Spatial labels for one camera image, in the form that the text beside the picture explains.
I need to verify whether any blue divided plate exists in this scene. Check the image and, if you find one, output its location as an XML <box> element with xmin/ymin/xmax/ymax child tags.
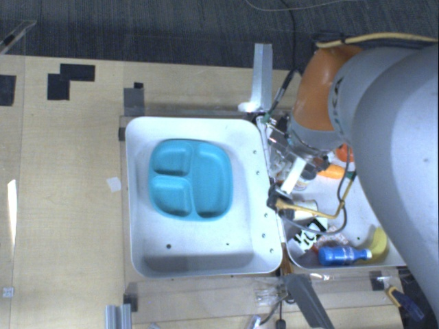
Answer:
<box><xmin>147</xmin><ymin>138</ymin><xmax>235</xmax><ymax>223</ymax></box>

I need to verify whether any blue plastic bottle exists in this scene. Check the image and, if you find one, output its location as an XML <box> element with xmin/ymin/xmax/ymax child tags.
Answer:
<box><xmin>318</xmin><ymin>245</ymin><xmax>373</xmax><ymax>267</ymax></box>

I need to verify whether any orange carrot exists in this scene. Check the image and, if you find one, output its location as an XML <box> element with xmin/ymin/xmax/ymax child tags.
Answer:
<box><xmin>318</xmin><ymin>162</ymin><xmax>347</xmax><ymax>180</ymax></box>

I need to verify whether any yellow banana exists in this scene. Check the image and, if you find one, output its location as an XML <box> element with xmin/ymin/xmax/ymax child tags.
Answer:
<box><xmin>366</xmin><ymin>226</ymin><xmax>390</xmax><ymax>263</ymax></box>

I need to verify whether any red and white packet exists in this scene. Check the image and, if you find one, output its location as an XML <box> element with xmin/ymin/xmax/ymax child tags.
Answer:
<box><xmin>311</xmin><ymin>230</ymin><xmax>351</xmax><ymax>254</ymax></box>

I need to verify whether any orange round fruit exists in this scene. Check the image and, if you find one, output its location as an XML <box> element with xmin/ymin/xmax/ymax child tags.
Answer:
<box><xmin>335</xmin><ymin>143</ymin><xmax>356</xmax><ymax>164</ymax></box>

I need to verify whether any white plastic tray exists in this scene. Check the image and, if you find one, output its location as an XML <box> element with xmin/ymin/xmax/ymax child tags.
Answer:
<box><xmin>270</xmin><ymin>142</ymin><xmax>407</xmax><ymax>271</ymax></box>
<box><xmin>124</xmin><ymin>116</ymin><xmax>284</xmax><ymax>280</ymax></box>

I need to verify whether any black and white carton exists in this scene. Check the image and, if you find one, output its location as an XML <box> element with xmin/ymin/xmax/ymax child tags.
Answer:
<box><xmin>292</xmin><ymin>217</ymin><xmax>330</xmax><ymax>253</ymax></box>

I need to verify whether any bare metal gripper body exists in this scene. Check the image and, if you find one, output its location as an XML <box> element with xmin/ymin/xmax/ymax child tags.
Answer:
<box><xmin>267</xmin><ymin>114</ymin><xmax>331</xmax><ymax>173</ymax></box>

